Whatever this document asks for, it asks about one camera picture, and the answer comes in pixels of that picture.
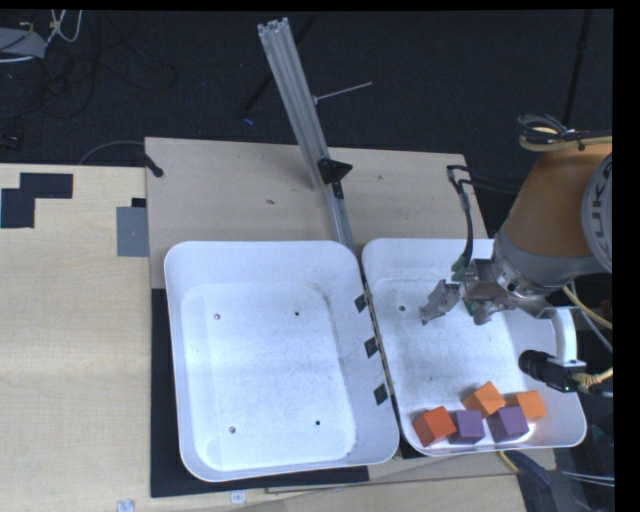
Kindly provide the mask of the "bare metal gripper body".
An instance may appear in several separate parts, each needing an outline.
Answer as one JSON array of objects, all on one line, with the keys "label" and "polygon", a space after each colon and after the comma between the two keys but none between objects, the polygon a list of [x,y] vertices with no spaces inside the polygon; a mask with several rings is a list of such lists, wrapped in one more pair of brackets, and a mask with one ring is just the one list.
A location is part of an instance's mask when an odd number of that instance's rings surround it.
[{"label": "bare metal gripper body", "polygon": [[502,299],[508,310],[540,316],[546,308],[546,289],[517,271],[508,260],[473,259],[459,284],[459,294],[471,314],[475,300]]}]

